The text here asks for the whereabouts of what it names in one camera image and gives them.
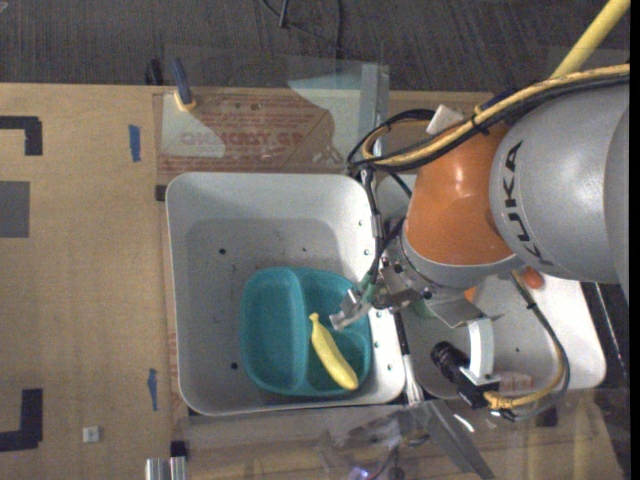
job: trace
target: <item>yellow banana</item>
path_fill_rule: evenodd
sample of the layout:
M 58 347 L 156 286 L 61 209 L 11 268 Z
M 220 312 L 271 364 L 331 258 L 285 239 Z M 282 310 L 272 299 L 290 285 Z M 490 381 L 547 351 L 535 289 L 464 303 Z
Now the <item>yellow banana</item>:
M 320 361 L 326 368 L 331 378 L 338 385 L 349 391 L 358 389 L 358 376 L 353 368 L 347 363 L 336 342 L 333 340 L 331 333 L 324 328 L 319 322 L 318 313 L 309 315 L 309 319 L 313 322 L 313 330 L 311 331 L 311 343 L 315 349 Z

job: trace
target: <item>teal container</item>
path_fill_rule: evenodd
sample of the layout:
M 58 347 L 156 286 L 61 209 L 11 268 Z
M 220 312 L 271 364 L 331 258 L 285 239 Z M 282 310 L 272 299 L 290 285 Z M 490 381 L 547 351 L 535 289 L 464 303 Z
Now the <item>teal container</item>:
M 309 315 L 318 313 L 362 385 L 371 366 L 369 319 L 335 331 L 329 315 L 353 285 L 333 272 L 273 267 L 247 281 L 240 306 L 240 347 L 244 368 L 267 391 L 289 396 L 348 394 L 327 373 L 311 344 Z

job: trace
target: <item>wooden table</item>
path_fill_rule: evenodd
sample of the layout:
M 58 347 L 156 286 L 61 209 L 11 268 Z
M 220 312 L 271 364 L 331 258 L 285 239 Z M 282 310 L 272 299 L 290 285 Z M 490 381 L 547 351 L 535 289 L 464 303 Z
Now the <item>wooden table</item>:
M 175 403 L 167 339 L 173 322 L 165 300 L 164 209 L 155 199 L 153 102 L 161 92 L 0 85 L 0 115 L 37 116 L 43 125 L 42 156 L 25 156 L 23 131 L 0 130 L 0 182 L 28 182 L 30 208 L 28 237 L 0 238 L 0 432 L 20 428 L 23 390 L 41 389 L 44 400 L 43 439 L 34 449 L 0 453 L 0 478 L 143 478 L 145 460 L 167 458 L 171 440 L 182 435 L 176 425 L 186 409 Z M 458 102 L 470 109 L 485 97 L 392 93 L 391 108 Z M 140 161 L 132 156 L 130 126 L 140 131 Z M 556 478 L 617 478 L 602 419 L 585 400 L 579 402 L 596 429 L 589 439 L 536 447 L 534 432 L 509 453 L 508 443 L 494 440 L 487 461 L 496 472 L 511 472 L 504 478 L 552 478 L 539 476 L 549 464 L 569 475 Z M 266 419 L 273 424 L 277 417 Z M 312 439 L 287 449 L 257 446 L 246 422 L 208 425 L 191 433 L 194 444 L 198 432 L 217 439 L 193 450 L 193 478 L 324 478 Z M 83 428 L 92 426 L 101 428 L 101 439 L 84 444 Z M 225 435 L 241 437 L 229 444 Z M 249 444 L 242 445 L 243 435 Z M 418 465 L 408 479 L 472 478 L 457 474 L 434 445 L 422 450 L 411 452 Z M 565 460 L 567 453 L 575 460 Z

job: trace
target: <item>yellow pole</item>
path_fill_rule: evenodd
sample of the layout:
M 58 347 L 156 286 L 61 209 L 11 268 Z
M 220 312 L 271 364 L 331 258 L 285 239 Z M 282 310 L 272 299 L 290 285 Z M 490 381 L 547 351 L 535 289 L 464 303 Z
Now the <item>yellow pole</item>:
M 630 6 L 631 0 L 609 0 L 569 54 L 553 72 L 551 78 L 578 71 Z

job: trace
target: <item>gray square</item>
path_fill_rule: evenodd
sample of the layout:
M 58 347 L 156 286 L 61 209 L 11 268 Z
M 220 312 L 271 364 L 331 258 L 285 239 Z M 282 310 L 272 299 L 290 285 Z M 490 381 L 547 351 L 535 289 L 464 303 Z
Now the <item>gray square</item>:
M 0 238 L 29 238 L 28 181 L 0 181 Z

